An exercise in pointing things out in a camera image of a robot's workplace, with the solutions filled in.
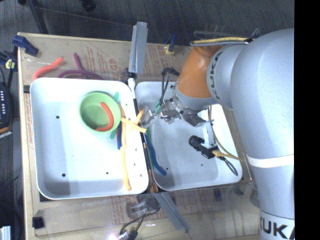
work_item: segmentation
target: green object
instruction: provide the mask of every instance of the green object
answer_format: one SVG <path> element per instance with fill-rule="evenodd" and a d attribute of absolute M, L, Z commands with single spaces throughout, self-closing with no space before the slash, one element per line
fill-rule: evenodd
<path fill-rule="evenodd" d="M 113 99 L 114 99 L 115 102 L 118 102 L 119 92 L 116 92 L 116 93 L 114 94 Z M 115 138 L 116 134 L 117 134 L 117 128 L 114 129 L 114 130 L 111 132 L 111 134 L 110 134 L 110 139 L 113 140 L 113 139 Z"/>
<path fill-rule="evenodd" d="M 97 131 L 96 128 L 102 128 L 109 124 L 109 117 L 105 109 L 101 106 L 105 103 L 113 115 L 113 127 L 107 131 Z M 108 133 L 117 129 L 121 121 L 121 111 L 118 103 L 104 92 L 91 92 L 87 94 L 80 104 L 80 115 L 84 124 L 95 133 Z"/>

